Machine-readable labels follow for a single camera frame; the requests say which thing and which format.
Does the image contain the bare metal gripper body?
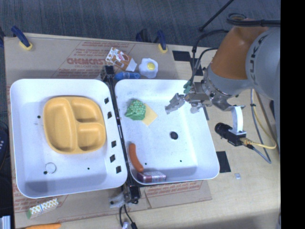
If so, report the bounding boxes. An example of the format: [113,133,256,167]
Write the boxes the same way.
[184,81,234,111]

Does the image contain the white plastic tray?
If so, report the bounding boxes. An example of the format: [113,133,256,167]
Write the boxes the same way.
[9,78,128,199]
[114,79,220,186]

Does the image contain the yellow cheese slice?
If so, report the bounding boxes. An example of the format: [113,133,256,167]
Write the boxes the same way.
[140,103,158,127]

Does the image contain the green grapes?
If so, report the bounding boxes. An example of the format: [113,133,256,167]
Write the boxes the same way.
[124,99,147,121]

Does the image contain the white fried egg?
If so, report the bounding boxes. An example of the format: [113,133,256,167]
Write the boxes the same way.
[138,57,159,79]

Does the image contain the blue bottle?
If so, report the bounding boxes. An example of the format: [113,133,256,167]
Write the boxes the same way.
[114,71,142,82]

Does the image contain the thin black rod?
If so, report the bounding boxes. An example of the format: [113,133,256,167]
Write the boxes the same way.
[108,74,131,188]

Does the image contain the orange sausage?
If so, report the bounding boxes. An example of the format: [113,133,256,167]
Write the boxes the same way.
[128,143,144,173]

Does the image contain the white and brown carton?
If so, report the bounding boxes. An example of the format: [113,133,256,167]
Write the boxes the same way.
[105,47,138,72]

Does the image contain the pink and maroon carton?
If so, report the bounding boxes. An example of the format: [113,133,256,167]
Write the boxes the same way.
[136,171,167,184]

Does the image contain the yellow divided plate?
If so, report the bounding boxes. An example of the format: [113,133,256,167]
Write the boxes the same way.
[42,96,107,155]

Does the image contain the brown cardboard board red print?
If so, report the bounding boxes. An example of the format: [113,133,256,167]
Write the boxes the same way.
[3,32,213,229]

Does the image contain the orange carrot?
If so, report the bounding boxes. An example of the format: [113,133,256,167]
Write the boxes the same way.
[24,222,62,229]

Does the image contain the black cylinder on white bracket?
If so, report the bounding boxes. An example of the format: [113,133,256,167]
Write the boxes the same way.
[214,105,247,147]

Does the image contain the black block with thin wires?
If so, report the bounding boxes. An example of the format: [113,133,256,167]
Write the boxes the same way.
[122,185,142,204]
[101,65,115,82]

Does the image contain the clear plastic ring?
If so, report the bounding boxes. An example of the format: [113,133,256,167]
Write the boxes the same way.
[45,162,57,175]

